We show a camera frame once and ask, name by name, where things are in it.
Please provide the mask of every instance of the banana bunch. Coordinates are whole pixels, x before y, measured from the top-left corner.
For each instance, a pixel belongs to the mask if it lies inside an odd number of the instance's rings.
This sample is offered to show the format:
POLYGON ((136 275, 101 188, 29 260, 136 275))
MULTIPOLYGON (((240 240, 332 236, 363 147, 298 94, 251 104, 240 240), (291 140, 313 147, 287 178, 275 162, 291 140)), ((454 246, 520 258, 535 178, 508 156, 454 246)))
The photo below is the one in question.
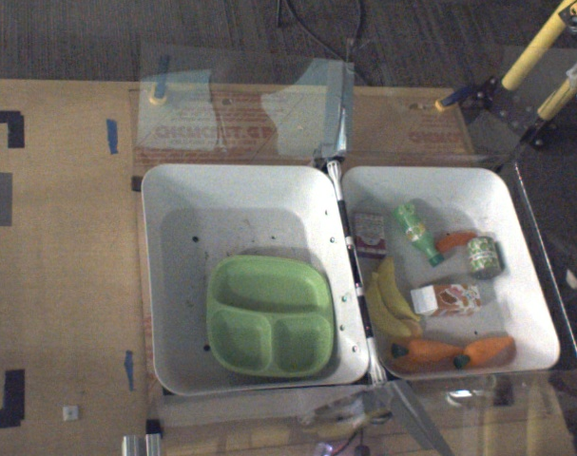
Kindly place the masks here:
POLYGON ((421 317, 398 290, 394 259, 386 256, 373 272, 365 292, 369 315, 375 328, 391 337, 419 337, 423 330, 421 317))

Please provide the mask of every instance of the green can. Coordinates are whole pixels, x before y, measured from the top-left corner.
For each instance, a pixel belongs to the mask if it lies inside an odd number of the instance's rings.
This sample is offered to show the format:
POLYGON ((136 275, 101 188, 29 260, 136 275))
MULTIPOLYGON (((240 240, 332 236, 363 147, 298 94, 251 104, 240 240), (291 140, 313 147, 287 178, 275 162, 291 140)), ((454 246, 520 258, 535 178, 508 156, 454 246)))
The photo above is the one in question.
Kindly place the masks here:
POLYGON ((468 242, 468 259, 471 274, 480 279, 501 274, 501 263, 495 241, 491 237, 476 237, 468 242))

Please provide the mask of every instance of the yellow pole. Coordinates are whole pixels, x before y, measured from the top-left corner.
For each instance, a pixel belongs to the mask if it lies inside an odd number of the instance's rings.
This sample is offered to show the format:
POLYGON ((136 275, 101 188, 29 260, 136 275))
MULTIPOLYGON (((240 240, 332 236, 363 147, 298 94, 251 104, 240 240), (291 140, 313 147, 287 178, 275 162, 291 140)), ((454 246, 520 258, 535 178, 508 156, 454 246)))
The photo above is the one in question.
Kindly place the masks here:
POLYGON ((552 120, 576 94, 577 78, 566 78, 560 87, 555 89, 537 109, 537 115, 542 120, 552 120))
POLYGON ((514 91, 520 86, 531 70, 542 59, 546 51, 565 30, 565 22, 559 16, 561 10, 572 5, 576 0, 563 0, 554 13, 546 21, 541 30, 530 42, 518 60, 504 76, 501 84, 508 91, 514 91))

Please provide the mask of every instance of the plastic bottle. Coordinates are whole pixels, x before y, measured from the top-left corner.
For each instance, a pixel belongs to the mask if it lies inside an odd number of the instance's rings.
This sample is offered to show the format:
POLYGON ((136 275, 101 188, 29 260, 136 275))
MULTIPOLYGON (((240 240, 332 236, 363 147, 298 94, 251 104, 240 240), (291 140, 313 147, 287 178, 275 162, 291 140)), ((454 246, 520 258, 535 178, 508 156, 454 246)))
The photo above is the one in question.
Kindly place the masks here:
POLYGON ((401 204, 393 210, 392 214, 413 247, 423 252, 433 267, 444 261, 444 257, 434 246, 432 234, 417 215, 414 204, 411 202, 401 204))

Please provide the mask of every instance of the green divided plate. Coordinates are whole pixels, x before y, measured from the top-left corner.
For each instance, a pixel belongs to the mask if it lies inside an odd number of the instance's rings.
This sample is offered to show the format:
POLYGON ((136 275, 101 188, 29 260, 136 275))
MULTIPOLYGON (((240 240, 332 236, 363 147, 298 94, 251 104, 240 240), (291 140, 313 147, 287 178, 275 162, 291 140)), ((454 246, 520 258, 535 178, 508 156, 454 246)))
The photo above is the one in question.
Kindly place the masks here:
POLYGON ((238 373, 305 377, 333 351, 335 320, 326 278, 307 263, 231 256, 210 277, 207 333, 215 358, 238 373))

